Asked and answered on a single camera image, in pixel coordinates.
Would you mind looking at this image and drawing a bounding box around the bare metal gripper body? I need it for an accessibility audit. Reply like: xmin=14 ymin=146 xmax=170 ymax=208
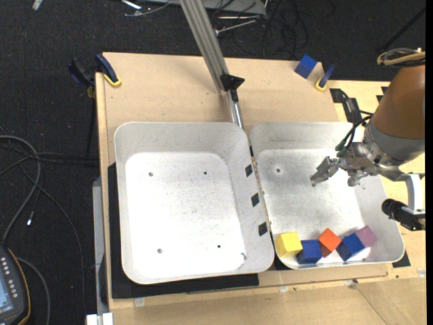
xmin=338 ymin=142 xmax=412 ymax=183

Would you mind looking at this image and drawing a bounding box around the white plastic tray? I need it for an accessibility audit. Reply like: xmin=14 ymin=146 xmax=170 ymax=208
xmin=249 ymin=121 xmax=406 ymax=271
xmin=114 ymin=121 xmax=275 ymax=285

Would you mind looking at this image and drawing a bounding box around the pink cube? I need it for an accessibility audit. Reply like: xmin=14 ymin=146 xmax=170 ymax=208
xmin=355 ymin=225 xmax=378 ymax=248

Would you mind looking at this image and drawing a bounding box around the blue cube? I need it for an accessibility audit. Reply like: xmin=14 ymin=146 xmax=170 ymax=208
xmin=296 ymin=239 xmax=323 ymax=265
xmin=294 ymin=53 xmax=319 ymax=80
xmin=336 ymin=232 xmax=367 ymax=262

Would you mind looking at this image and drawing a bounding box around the orange cube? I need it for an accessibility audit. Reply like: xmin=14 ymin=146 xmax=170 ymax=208
xmin=317 ymin=227 xmax=342 ymax=258

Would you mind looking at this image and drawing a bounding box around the yellow cube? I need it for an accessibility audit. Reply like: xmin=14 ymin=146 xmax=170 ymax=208
xmin=274 ymin=231 xmax=304 ymax=259

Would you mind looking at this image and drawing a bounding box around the pale wood board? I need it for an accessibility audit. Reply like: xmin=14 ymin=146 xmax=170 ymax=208
xmin=101 ymin=51 xmax=389 ymax=309

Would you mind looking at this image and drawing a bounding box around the black cylinder on white bracket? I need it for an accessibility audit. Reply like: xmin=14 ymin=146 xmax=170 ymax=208
xmin=381 ymin=173 xmax=426 ymax=232

